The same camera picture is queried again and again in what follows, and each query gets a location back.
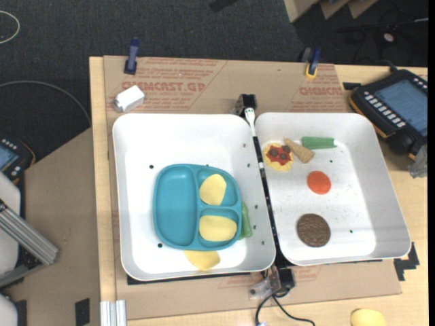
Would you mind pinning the white plastic tray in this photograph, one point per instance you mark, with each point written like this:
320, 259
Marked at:
190, 138
353, 195

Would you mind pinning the yellow potato chip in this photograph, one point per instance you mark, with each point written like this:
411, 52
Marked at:
212, 189
202, 258
217, 228

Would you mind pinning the black and white thin rod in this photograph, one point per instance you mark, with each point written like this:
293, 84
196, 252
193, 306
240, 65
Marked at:
262, 168

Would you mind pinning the pizza slice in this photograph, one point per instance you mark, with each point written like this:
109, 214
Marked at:
278, 156

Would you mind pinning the brown cardboard board red print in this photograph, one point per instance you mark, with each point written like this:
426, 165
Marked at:
210, 87

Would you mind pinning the blue divided plate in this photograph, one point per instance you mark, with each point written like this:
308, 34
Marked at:
175, 205

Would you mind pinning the green bean pod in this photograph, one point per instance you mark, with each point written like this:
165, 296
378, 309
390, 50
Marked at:
246, 223

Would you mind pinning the tan ice cream cone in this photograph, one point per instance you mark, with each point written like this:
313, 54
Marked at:
301, 150

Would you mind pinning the green celery stick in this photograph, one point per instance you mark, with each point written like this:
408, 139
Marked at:
318, 142

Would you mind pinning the white small carton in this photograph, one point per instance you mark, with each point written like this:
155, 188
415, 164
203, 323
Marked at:
129, 98

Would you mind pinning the orange round slice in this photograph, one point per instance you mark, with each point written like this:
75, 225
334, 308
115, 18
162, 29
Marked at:
319, 182

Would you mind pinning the brown round biscuit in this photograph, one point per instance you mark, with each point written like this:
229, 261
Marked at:
313, 230

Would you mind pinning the yellow round object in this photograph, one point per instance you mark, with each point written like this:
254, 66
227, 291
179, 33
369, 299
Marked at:
367, 318

